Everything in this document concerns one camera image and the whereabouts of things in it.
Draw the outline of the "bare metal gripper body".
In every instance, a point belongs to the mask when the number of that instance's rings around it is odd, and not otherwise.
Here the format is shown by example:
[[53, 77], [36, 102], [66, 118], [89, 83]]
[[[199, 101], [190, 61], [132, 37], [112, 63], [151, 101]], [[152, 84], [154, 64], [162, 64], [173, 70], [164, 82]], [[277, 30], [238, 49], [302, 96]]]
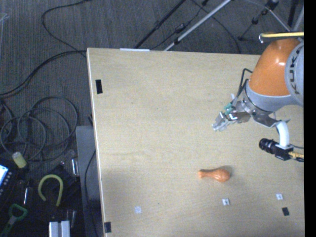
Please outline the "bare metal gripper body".
[[250, 100], [233, 99], [226, 107], [226, 118], [232, 123], [243, 123], [248, 122], [258, 112], [259, 109]]

